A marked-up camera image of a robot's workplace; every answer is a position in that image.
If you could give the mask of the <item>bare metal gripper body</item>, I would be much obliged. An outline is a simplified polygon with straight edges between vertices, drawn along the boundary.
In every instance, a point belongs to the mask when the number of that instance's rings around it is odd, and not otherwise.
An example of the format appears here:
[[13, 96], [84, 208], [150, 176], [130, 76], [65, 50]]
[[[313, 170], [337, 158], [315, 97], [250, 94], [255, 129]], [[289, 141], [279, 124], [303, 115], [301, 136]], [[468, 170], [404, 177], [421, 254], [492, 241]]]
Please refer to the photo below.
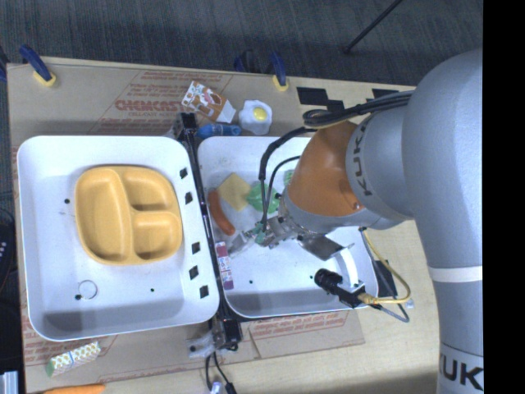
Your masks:
[[270, 249], [282, 241], [293, 240], [304, 234], [304, 229], [284, 217], [269, 218], [265, 222], [258, 222], [255, 227], [262, 228], [262, 236], [254, 240], [255, 243]]

